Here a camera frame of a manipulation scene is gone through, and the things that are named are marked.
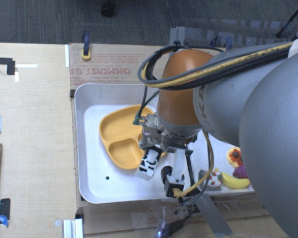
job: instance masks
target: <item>gray carpet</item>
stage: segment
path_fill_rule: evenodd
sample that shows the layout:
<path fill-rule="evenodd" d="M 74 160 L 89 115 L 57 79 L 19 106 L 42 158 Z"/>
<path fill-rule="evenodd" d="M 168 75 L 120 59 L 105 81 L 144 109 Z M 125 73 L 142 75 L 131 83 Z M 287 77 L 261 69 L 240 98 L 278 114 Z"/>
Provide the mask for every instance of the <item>gray carpet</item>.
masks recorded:
<path fill-rule="evenodd" d="M 0 42 L 166 45 L 170 29 L 186 27 L 189 45 L 233 47 L 291 40 L 298 15 L 275 34 L 298 9 L 298 0 L 116 0 L 115 15 L 100 14 L 107 0 L 0 0 Z"/>

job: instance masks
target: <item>yellow cable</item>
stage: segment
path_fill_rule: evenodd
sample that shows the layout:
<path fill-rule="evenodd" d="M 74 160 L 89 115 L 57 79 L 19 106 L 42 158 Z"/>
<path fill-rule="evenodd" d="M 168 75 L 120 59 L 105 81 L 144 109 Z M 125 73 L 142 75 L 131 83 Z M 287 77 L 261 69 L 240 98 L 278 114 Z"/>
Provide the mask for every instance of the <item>yellow cable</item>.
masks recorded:
<path fill-rule="evenodd" d="M 151 83 L 145 83 L 145 85 L 148 86 L 148 87 L 153 87 L 153 88 L 163 88 L 163 87 L 168 87 L 168 86 L 180 85 L 180 84 L 186 83 L 188 81 L 191 81 L 193 79 L 196 79 L 198 77 L 211 74 L 211 73 L 216 72 L 216 71 L 221 70 L 221 69 L 225 69 L 229 66 L 236 65 L 238 63 L 241 63 L 241 62 L 244 62 L 244 61 L 247 61 L 247 60 L 251 60 L 253 58 L 256 58 L 256 57 L 259 57 L 259 56 L 262 56 L 262 55 L 269 54 L 269 53 L 274 52 L 274 51 L 279 50 L 279 49 L 288 48 L 292 44 L 293 43 L 291 42 L 291 43 L 279 45 L 279 46 L 276 46 L 276 47 L 273 47 L 273 48 L 270 48 L 270 49 L 265 49 L 265 50 L 261 50 L 261 51 L 258 51 L 258 52 L 254 52 L 254 53 L 251 53 L 251 54 L 248 54 L 248 55 L 245 55 L 245 56 L 242 56 L 242 57 L 239 57 L 239 58 L 236 58 L 236 59 L 224 62 L 224 63 L 220 63 L 219 65 L 215 65 L 211 68 L 201 70 L 201 71 L 197 71 L 197 72 L 189 74 L 189 75 L 185 75 L 183 77 L 180 77 L 180 78 L 168 81 L 168 82 L 152 83 L 152 84 Z M 143 71 L 142 71 L 142 79 L 146 79 L 146 77 L 145 77 L 145 74 L 146 74 L 145 69 L 146 68 L 147 68 L 147 66 L 145 66 Z"/>
<path fill-rule="evenodd" d="M 203 176 L 203 178 L 201 178 L 198 182 L 196 182 L 195 184 L 193 184 L 191 187 L 189 187 L 188 189 L 181 191 L 178 188 L 174 188 L 173 189 L 173 196 L 175 197 L 184 197 L 186 194 L 190 193 L 191 191 L 193 191 L 196 187 L 198 187 L 200 184 L 202 184 L 211 174 L 213 167 L 214 167 L 214 156 L 213 156 L 213 149 L 212 149 L 212 145 L 211 142 L 209 140 L 209 137 L 206 133 L 206 131 L 204 129 L 202 129 L 203 134 L 205 136 L 205 139 L 208 143 L 208 147 L 210 149 L 210 158 L 211 158 L 211 165 L 210 168 L 208 170 L 208 172 Z"/>

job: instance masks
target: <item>purple grapes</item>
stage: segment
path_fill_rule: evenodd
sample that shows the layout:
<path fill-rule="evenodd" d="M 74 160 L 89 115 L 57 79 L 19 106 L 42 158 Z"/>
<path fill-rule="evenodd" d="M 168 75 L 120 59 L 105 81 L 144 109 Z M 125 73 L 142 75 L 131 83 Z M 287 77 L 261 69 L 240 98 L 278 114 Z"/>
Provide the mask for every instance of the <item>purple grapes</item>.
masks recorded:
<path fill-rule="evenodd" d="M 248 178 L 244 164 L 234 169 L 233 176 L 239 179 Z"/>

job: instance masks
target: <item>wooden table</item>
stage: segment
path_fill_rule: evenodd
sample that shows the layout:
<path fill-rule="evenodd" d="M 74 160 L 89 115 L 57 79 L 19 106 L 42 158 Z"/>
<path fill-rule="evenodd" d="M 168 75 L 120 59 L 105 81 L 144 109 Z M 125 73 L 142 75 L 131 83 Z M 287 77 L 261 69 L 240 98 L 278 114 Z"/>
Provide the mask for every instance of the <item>wooden table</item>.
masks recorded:
<path fill-rule="evenodd" d="M 70 72 L 64 45 L 0 43 L 0 57 L 16 64 L 19 81 L 0 65 L 3 145 L 0 199 L 11 199 L 8 227 L 0 238 L 61 238 L 58 223 L 75 218 L 76 189 Z M 229 220 L 235 235 L 285 238 L 270 216 Z M 152 237 L 152 230 L 91 234 L 86 237 Z M 215 237 L 206 223 L 189 224 L 173 235 Z"/>

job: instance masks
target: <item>chair wheel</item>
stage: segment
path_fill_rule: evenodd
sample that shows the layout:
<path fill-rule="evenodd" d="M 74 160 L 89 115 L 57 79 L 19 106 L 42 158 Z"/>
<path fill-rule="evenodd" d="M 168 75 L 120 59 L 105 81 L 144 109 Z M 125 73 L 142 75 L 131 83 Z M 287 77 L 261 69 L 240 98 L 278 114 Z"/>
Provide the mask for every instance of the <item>chair wheel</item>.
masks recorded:
<path fill-rule="evenodd" d="M 110 2 L 105 2 L 101 6 L 101 14 L 105 17 L 111 17 L 114 15 L 115 5 Z"/>

